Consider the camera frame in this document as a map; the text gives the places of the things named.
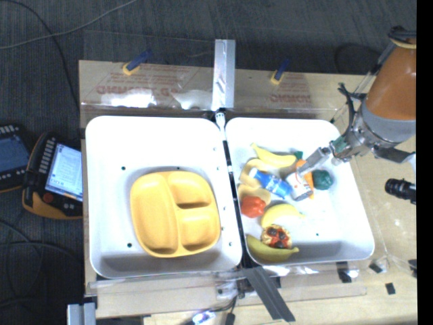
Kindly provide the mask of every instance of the yellow plate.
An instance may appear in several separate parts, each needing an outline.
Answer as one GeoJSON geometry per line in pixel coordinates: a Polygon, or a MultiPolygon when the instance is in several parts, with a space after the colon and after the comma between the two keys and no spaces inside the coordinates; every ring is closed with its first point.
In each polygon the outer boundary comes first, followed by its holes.
{"type": "Polygon", "coordinates": [[[211,248],[221,232],[208,182],[196,173],[165,171],[137,179],[131,214],[143,249],[154,257],[180,257],[211,248]]]}

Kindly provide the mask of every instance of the green ball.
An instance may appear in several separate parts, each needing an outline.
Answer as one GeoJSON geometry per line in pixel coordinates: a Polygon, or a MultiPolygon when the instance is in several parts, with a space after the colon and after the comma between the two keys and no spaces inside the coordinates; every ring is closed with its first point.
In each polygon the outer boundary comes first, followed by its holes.
{"type": "Polygon", "coordinates": [[[326,170],[314,170],[312,176],[314,188],[318,190],[328,190],[334,184],[334,180],[326,170]]]}

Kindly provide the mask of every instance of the black connector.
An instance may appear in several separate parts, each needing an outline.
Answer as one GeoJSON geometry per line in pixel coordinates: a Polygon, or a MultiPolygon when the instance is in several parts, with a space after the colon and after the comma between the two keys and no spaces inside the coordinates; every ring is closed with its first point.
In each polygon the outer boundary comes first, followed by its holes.
{"type": "Polygon", "coordinates": [[[402,198],[403,200],[410,200],[411,204],[417,204],[417,190],[414,184],[405,181],[404,179],[389,179],[385,184],[385,191],[389,195],[402,198]]]}
{"type": "Polygon", "coordinates": [[[235,318],[236,317],[233,313],[228,313],[224,325],[233,325],[235,323],[235,318]]]}

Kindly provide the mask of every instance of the toy banana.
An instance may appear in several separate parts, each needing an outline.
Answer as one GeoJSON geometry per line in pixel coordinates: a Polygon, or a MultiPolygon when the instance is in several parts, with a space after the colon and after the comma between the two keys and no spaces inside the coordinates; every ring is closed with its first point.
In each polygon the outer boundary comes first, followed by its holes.
{"type": "Polygon", "coordinates": [[[239,180],[243,184],[246,184],[247,186],[253,189],[258,189],[261,187],[259,180],[250,177],[248,175],[253,167],[256,167],[258,170],[262,172],[268,171],[268,166],[265,162],[263,162],[260,159],[251,159],[245,164],[244,168],[242,169],[241,175],[239,176],[239,180]]]}
{"type": "Polygon", "coordinates": [[[251,147],[256,151],[260,160],[273,167],[287,167],[293,165],[294,162],[296,162],[296,157],[293,154],[274,154],[268,150],[258,147],[255,143],[251,144],[251,147]]]}
{"type": "Polygon", "coordinates": [[[297,247],[292,249],[272,248],[251,235],[246,236],[246,242],[250,253],[254,257],[274,263],[286,261],[290,255],[299,252],[299,248],[297,247]]]}
{"type": "Polygon", "coordinates": [[[276,204],[265,211],[265,214],[262,216],[260,224],[262,228],[266,228],[272,224],[278,222],[278,219],[282,217],[299,217],[304,218],[305,215],[298,212],[298,210],[288,203],[276,204]]]}

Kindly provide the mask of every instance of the metal bracket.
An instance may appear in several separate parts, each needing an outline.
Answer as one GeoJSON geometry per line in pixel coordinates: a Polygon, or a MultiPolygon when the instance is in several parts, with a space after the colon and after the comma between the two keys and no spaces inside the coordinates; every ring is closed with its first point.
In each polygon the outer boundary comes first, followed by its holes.
{"type": "Polygon", "coordinates": [[[403,164],[410,161],[415,152],[409,153],[396,148],[378,148],[372,150],[377,158],[386,159],[397,164],[403,164]]]}
{"type": "Polygon", "coordinates": [[[289,310],[275,283],[263,267],[258,266],[243,269],[242,273],[257,292],[272,319],[284,319],[286,322],[295,322],[294,315],[289,310]]]}
{"type": "Polygon", "coordinates": [[[95,310],[94,302],[68,305],[68,325],[96,325],[95,310]]]}
{"type": "Polygon", "coordinates": [[[235,41],[215,40],[212,111],[235,103],[235,41]]]}

